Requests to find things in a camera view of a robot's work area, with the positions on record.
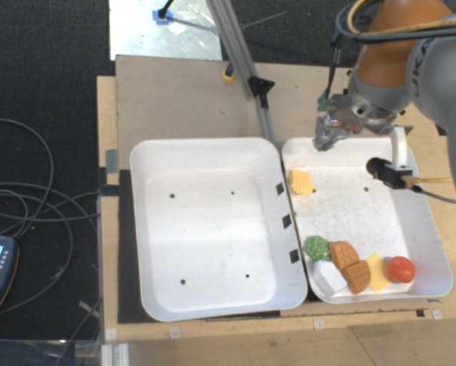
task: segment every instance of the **blue tape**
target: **blue tape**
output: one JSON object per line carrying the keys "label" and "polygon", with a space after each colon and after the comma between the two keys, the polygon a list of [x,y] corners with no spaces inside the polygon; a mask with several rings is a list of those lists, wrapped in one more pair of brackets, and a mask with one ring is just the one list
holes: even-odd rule
{"label": "blue tape", "polygon": [[174,21],[174,15],[172,15],[172,13],[167,10],[167,13],[165,14],[165,19],[160,19],[159,18],[159,9],[157,10],[154,10],[152,11],[152,17],[153,17],[153,20],[157,23],[157,24],[169,24],[169,23],[172,23]]}

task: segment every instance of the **toy food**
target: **toy food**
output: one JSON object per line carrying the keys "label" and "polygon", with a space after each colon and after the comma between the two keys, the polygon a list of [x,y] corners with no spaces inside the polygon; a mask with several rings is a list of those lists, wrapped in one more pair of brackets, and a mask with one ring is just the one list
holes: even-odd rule
{"label": "toy food", "polygon": [[353,294],[361,293],[371,283],[371,270],[365,260],[348,265],[340,271]]}
{"label": "toy food", "polygon": [[328,241],[321,236],[309,236],[304,242],[303,249],[312,260],[331,260]]}
{"label": "toy food", "polygon": [[332,262],[320,260],[314,265],[313,278],[327,297],[338,293],[347,282]]}
{"label": "toy food", "polygon": [[329,244],[332,262],[340,270],[353,294],[361,293],[371,282],[371,270],[357,251],[345,241]]}
{"label": "toy food", "polygon": [[387,273],[393,281],[408,284],[414,279],[416,269],[408,258],[395,256],[387,263]]}
{"label": "toy food", "polygon": [[289,187],[296,194],[311,194],[314,191],[310,174],[297,169],[289,171]]}
{"label": "toy food", "polygon": [[329,251],[332,262],[339,270],[360,260],[357,251],[345,241],[332,242]]}
{"label": "toy food", "polygon": [[369,286],[375,293],[380,293],[391,283],[387,273],[387,266],[377,253],[366,258],[365,261],[371,270],[371,283]]}

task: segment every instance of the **black carpet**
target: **black carpet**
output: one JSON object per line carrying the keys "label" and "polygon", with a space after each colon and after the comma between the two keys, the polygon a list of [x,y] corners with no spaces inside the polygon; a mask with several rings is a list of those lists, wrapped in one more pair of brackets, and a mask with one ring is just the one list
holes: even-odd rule
{"label": "black carpet", "polygon": [[[327,65],[333,18],[351,1],[233,0],[233,4],[244,24],[287,12],[246,30],[255,61]],[[445,2],[456,11],[456,0]],[[95,80],[114,74],[108,31],[108,0],[0,0],[0,118],[33,127],[46,140],[55,161],[53,187],[69,196],[98,190]],[[357,50],[348,45],[342,65],[352,65]],[[45,185],[48,167],[47,156],[32,135],[0,124],[0,181]],[[94,197],[81,203],[89,213],[95,211]],[[1,200],[0,210],[22,213],[12,199]],[[73,209],[65,213],[80,214]],[[8,224],[0,220],[0,230]],[[33,303],[0,315],[0,339],[69,337],[85,316],[79,301],[93,305],[98,300],[95,231],[87,221],[71,227],[74,247],[69,269]],[[21,243],[18,273],[2,308],[46,287],[60,272],[68,248],[64,225],[31,228]],[[90,339],[97,324],[91,318],[77,339]]]}

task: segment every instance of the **white block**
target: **white block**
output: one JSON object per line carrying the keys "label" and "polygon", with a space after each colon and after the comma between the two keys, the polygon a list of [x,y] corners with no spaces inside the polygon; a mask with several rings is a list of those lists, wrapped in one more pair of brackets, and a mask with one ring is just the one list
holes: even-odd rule
{"label": "white block", "polygon": [[318,261],[314,266],[314,280],[321,287],[327,297],[338,293],[347,285],[338,268],[332,263],[324,260]]}

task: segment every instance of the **white plastic tray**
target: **white plastic tray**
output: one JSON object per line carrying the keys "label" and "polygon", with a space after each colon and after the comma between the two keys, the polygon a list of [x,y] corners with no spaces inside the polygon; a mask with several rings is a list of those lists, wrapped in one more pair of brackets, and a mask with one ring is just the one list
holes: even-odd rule
{"label": "white plastic tray", "polygon": [[144,141],[130,168],[141,299],[150,316],[175,321],[304,301],[281,160],[268,141]]}
{"label": "white plastic tray", "polygon": [[[308,171],[316,193],[291,192],[300,240],[320,235],[328,241],[347,241],[361,259],[373,253],[381,258],[401,255],[416,267],[410,284],[392,283],[379,294],[369,287],[353,295],[346,287],[327,297],[313,279],[314,262],[305,256],[314,293],[329,303],[434,297],[448,293],[451,271],[423,194],[393,190],[375,180],[365,166],[372,157],[392,159],[389,138],[351,138],[327,152],[313,148],[310,138],[294,138],[282,149],[287,175],[292,169]],[[418,175],[413,154],[408,163]]]}

